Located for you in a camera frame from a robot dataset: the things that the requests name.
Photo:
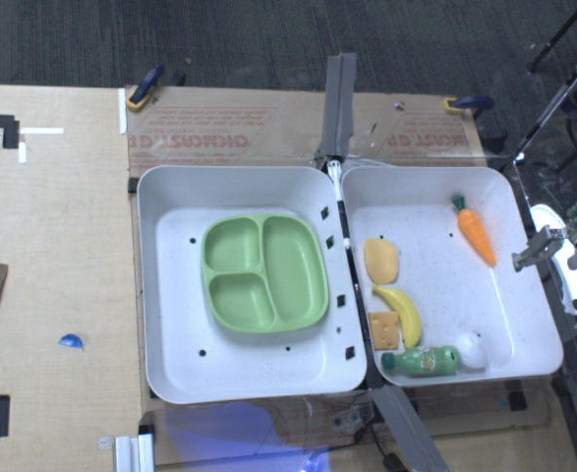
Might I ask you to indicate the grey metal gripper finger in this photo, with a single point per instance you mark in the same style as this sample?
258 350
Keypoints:
538 247

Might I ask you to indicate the orange carrot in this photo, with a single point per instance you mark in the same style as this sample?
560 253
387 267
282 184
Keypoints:
474 229

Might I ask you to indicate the white plastic tray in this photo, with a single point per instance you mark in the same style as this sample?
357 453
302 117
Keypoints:
180 362
465 303

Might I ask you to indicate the white egg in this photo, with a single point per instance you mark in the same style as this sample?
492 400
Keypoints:
472 352

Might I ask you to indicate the yellow banana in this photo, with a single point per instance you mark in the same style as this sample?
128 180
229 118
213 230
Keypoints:
408 315

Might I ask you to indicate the yellow bread slice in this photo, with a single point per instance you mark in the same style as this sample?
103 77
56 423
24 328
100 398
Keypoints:
381 261

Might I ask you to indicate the green plastic bottle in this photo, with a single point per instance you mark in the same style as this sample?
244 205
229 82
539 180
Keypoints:
425 361

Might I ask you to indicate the orange cheese biscuit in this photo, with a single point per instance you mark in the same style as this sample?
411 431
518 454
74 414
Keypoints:
382 330

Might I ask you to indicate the thin black and white rod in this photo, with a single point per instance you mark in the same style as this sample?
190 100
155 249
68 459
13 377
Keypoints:
351 258

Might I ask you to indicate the green divided plate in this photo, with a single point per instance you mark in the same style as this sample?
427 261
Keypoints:
293 268

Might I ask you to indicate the brown cardboard board red print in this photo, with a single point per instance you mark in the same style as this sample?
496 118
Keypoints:
278 131

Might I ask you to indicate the small blue dome piece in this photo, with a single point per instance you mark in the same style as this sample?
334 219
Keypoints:
71 340

